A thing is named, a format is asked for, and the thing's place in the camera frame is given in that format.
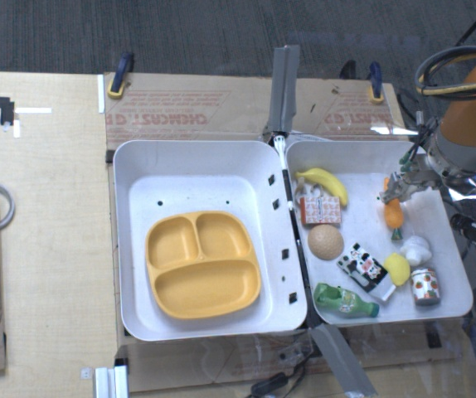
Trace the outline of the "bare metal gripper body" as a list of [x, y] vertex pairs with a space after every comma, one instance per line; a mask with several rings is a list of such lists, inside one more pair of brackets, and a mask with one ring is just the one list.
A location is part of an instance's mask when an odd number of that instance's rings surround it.
[[474, 191], [474, 173], [451, 164], [445, 158], [416, 154], [402, 165], [402, 182], [408, 191], [447, 187], [454, 191]]

